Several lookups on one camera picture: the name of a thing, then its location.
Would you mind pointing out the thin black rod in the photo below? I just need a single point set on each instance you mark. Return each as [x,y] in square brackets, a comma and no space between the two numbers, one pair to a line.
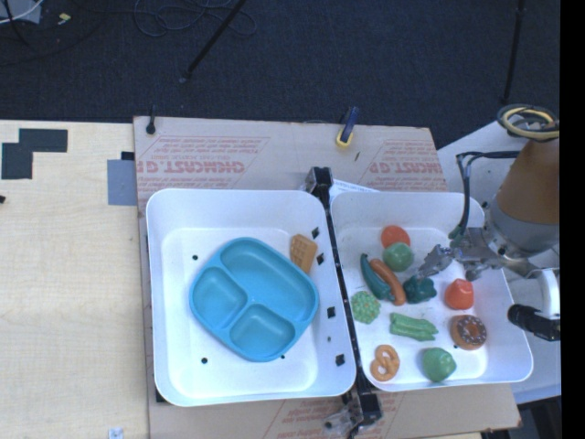
[340,275]

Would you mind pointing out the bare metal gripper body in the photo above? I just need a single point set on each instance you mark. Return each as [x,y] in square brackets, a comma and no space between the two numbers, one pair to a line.
[480,250]

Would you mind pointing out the brown cardboard board red print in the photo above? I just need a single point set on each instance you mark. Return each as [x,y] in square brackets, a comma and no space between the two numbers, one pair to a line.
[274,158]

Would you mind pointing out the white paper sheet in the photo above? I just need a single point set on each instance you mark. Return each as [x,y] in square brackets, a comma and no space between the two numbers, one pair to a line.
[349,186]

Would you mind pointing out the tan waffle biscuit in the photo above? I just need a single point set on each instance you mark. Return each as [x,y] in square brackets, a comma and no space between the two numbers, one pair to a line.
[302,252]

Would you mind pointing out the orange round toy fruit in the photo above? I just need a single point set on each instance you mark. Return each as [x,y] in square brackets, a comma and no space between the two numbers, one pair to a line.
[394,233]

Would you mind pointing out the green toy grapes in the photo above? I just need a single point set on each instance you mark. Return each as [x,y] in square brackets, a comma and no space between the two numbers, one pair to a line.
[365,307]

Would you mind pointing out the orange toy pretzel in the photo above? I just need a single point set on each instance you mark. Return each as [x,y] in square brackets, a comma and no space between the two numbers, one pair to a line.
[379,371]

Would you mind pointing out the blue divided plate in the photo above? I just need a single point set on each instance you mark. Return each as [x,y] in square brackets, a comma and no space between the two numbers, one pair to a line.
[256,300]

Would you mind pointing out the brown sprinkled toy doughnut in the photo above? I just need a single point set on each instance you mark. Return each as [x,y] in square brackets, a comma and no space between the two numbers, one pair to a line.
[461,336]

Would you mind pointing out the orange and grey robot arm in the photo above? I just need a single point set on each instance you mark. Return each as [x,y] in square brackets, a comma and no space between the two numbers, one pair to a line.
[530,185]

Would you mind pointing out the black cylinder on white bracket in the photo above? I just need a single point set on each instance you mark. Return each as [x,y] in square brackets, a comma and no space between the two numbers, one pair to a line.
[537,320]

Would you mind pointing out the dark green toy broccoli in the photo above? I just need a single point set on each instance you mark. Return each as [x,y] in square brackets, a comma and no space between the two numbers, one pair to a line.
[419,290]

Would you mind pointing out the green toy beans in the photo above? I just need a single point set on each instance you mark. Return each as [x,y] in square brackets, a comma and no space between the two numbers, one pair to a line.
[411,327]

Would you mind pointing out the orange toy sausage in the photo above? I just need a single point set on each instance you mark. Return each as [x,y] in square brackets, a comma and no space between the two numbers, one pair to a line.
[393,284]

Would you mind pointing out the white plastic tray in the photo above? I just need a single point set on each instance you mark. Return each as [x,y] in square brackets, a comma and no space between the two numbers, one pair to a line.
[498,359]
[183,217]

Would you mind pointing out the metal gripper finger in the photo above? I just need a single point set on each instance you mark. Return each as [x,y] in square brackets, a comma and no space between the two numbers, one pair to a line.
[439,251]
[432,268]

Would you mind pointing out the dark green toy pepper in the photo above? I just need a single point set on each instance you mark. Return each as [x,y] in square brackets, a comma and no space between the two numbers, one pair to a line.
[372,277]

